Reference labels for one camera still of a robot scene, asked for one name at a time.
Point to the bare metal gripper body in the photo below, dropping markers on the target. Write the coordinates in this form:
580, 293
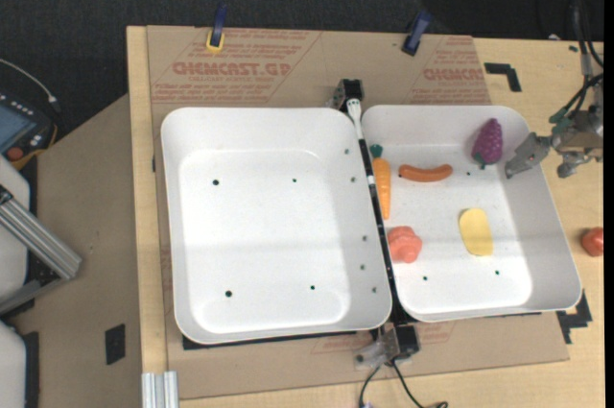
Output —
583, 135

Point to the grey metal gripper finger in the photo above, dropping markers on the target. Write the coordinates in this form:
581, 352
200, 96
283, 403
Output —
525, 155
571, 165

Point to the purple toy grapes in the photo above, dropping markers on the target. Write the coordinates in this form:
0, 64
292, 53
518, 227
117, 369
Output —
488, 144

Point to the orange-red rounded toy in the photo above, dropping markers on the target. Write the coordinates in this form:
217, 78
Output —
595, 243

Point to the yellow oval toy slice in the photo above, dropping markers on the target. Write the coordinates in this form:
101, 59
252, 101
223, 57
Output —
476, 233

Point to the orange toy sausage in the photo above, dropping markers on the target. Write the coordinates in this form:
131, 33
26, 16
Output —
424, 173

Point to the orange toy carrot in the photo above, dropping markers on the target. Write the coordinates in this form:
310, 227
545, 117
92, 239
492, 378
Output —
382, 185

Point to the salmon pink flower-shaped toy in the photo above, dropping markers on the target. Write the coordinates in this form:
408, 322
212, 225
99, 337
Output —
404, 245

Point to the thin black and white rod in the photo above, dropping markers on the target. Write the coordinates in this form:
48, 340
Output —
371, 180

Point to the white plastic tray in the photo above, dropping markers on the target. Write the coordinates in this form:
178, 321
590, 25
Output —
268, 228
446, 291

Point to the brown cardboard board red print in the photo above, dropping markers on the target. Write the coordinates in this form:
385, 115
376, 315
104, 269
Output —
268, 70

